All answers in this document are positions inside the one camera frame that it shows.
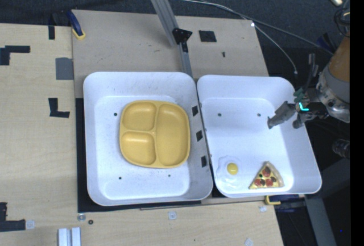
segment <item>blue clamp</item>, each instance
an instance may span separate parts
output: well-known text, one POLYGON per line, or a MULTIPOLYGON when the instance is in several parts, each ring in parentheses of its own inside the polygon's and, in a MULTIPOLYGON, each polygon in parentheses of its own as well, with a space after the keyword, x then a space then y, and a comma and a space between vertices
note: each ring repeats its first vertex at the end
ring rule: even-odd
POLYGON ((82 30, 80 23, 78 22, 75 14, 71 11, 68 11, 67 17, 72 26, 72 33, 78 40, 82 40, 86 36, 86 34, 85 34, 84 30, 82 30))

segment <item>pepperoni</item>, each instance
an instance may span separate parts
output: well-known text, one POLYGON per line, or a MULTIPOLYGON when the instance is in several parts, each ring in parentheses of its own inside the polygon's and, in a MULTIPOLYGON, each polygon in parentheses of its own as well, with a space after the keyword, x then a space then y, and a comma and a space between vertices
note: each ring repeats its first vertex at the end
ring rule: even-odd
POLYGON ((260 184, 260 179, 256 179, 255 181, 254 181, 254 184, 256 185, 256 186, 261 186, 261 184, 260 184))
POLYGON ((263 169, 263 175, 265 176, 265 177, 268 177, 268 176, 270 176, 271 175, 271 170, 270 170, 270 168, 269 167, 265 167, 264 169, 263 169))
POLYGON ((271 180, 270 178, 268 178, 268 179, 266 180, 266 185, 267 185, 267 186, 272 186, 272 185, 273 185, 273 182, 272 182, 272 180, 271 180))

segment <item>yellow clamp pad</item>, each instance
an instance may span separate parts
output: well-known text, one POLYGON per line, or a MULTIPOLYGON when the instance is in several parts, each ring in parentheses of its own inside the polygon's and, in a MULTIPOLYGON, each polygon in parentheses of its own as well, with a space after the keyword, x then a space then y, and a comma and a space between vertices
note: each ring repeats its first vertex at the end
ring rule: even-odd
POLYGON ((82 30, 82 35, 81 36, 78 36, 78 34, 76 33, 75 29, 72 29, 72 33, 74 34, 74 36, 78 39, 78 40, 83 40, 84 37, 86 37, 86 34, 84 32, 84 30, 82 30))
POLYGON ((267 205, 280 205, 280 201, 277 202, 271 202, 269 199, 269 195, 266 195, 265 202, 267 205))

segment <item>robotic end effector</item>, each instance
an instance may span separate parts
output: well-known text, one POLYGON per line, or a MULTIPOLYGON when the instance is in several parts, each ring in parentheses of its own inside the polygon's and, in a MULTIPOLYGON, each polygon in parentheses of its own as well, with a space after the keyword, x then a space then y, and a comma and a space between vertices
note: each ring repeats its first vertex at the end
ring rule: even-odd
POLYGON ((316 117, 327 118, 329 115, 345 123, 350 123, 350 31, 335 51, 328 65, 320 73, 316 88, 308 89, 312 78, 316 76, 318 66, 315 55, 309 56, 311 65, 308 81, 293 95, 295 103, 284 102, 272 118, 268 118, 268 127, 273 128, 290 119, 297 112, 293 127, 299 128, 316 117))

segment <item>white tray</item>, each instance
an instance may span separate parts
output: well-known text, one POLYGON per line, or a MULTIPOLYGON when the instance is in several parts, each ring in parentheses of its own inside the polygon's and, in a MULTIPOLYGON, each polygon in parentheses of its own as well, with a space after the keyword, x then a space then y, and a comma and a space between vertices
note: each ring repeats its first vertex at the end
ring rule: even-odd
POLYGON ((95 72, 84 81, 88 193, 102 206, 197 201, 213 187, 196 84, 180 72, 95 72), (123 108, 149 99, 181 106, 191 129, 191 150, 177 168, 155 169, 127 162, 119 148, 123 108))
POLYGON ((202 76, 197 82, 214 180, 230 198, 277 194, 310 194, 321 187, 321 175, 306 128, 292 122, 268 128, 284 101, 293 103, 294 88, 280 77, 202 76), (250 190, 265 161, 275 165, 284 187, 250 190), (227 173, 238 164, 236 176, 227 173))

